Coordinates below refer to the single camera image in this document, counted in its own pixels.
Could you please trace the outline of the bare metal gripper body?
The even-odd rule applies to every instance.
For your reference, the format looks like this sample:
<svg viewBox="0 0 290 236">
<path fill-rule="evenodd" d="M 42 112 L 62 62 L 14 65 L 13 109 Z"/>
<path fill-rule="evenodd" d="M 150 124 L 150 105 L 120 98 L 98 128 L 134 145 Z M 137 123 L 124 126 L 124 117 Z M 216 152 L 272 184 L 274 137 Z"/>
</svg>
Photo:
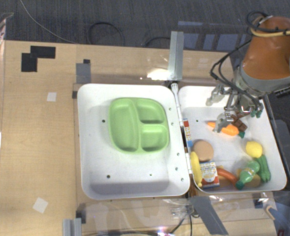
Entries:
<svg viewBox="0 0 290 236">
<path fill-rule="evenodd" d="M 225 116 L 231 116 L 232 113 L 241 116 L 255 116 L 258 113 L 257 99 L 233 84 L 227 84 L 227 86 L 228 89 L 224 91 L 228 95 L 228 100 L 224 107 Z"/>
</svg>

